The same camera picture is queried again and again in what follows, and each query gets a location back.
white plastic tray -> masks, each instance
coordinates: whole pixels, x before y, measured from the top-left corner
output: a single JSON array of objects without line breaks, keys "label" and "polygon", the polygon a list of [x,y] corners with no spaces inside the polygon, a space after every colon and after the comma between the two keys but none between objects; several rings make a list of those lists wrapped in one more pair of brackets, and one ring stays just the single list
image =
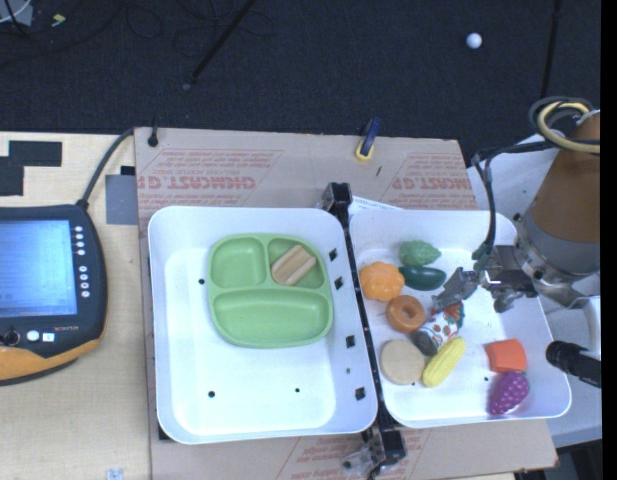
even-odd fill
[{"label": "white plastic tray", "polygon": [[[240,233],[293,235],[320,252],[334,307],[323,338],[258,349],[221,337],[200,280],[208,275],[212,245]],[[154,214],[148,240],[157,413],[172,439],[201,444],[356,433],[372,424],[377,396],[345,237],[335,217],[317,209],[173,206]],[[348,346],[349,337],[354,346]]]},{"label": "white plastic tray", "polygon": [[[488,231],[489,213],[451,210],[364,210],[350,224],[358,269],[381,260],[400,265],[399,246],[409,240],[425,240],[442,255],[432,267],[450,275],[457,267],[472,270],[472,252]],[[516,230],[512,222],[497,215],[497,244],[512,244]],[[432,295],[405,287],[403,294],[414,295],[430,311]],[[407,339],[387,322],[385,303],[364,299],[375,354],[392,339]],[[523,418],[553,418],[570,407],[570,386],[566,375],[550,365],[545,350],[552,335],[538,299],[520,298],[514,307],[496,313],[493,298],[483,288],[464,301],[465,319],[459,334],[467,341],[467,350],[455,370],[434,388],[420,381],[397,385],[380,373],[388,412],[407,427],[425,428],[463,423]],[[489,369],[485,345],[497,340],[517,338],[526,351],[530,394],[519,406],[503,417],[490,416],[488,393],[497,374]]]}]

black bracket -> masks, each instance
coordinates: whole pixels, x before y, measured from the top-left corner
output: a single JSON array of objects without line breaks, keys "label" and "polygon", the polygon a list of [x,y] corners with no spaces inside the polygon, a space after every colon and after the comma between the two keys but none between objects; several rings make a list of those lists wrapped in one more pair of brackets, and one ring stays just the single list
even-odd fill
[{"label": "black bracket", "polygon": [[352,239],[350,238],[350,215],[348,213],[348,207],[352,203],[352,200],[353,198],[352,191],[350,190],[350,184],[330,183],[322,196],[321,207],[330,214],[334,215],[344,230],[350,270],[352,272],[355,294],[357,296],[357,307],[359,308],[359,315],[361,317],[361,323],[364,329],[366,348],[370,359],[372,376],[375,382],[375,391],[377,392],[377,399],[379,402],[376,424],[381,436],[381,443],[383,443],[383,455],[382,462],[378,464],[378,467],[381,465],[388,466],[396,464],[404,458],[406,456],[406,448],[404,446],[401,433],[397,428],[395,428],[397,423],[386,408],[383,391],[381,389],[379,366],[375,355],[375,347],[373,345],[372,336],[370,334],[370,326],[368,324],[368,316],[366,315],[366,307],[364,305],[361,284],[359,282]]}]

toy green pepper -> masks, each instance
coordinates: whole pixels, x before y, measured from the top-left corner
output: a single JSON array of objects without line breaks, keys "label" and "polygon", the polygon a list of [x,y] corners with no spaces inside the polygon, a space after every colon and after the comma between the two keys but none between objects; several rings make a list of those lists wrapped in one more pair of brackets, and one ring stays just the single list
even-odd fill
[{"label": "toy green pepper", "polygon": [[423,240],[404,242],[399,247],[399,259],[404,265],[423,267],[441,256],[441,251]]},{"label": "toy green pepper", "polygon": [[413,290],[436,290],[446,281],[446,273],[438,268],[405,265],[399,267],[399,272],[404,276],[406,286]]}]

white ball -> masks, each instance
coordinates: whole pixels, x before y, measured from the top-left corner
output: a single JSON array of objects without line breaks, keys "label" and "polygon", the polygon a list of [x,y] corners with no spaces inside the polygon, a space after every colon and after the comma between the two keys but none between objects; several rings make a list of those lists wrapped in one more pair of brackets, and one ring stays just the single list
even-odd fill
[{"label": "white ball", "polygon": [[468,45],[468,48],[476,50],[481,46],[481,36],[477,34],[477,32],[468,34],[468,37],[466,38],[466,44]]}]

green plate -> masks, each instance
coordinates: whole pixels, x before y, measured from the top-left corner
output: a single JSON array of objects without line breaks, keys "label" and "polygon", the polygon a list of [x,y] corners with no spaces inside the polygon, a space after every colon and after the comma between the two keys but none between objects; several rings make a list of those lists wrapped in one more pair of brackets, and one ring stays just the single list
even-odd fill
[{"label": "green plate", "polygon": [[[297,284],[278,284],[271,266],[295,245],[315,256],[317,263]],[[242,234],[216,242],[208,258],[207,286],[212,321],[235,345],[307,345],[332,325],[332,293],[324,262],[313,246],[296,237]]]}]

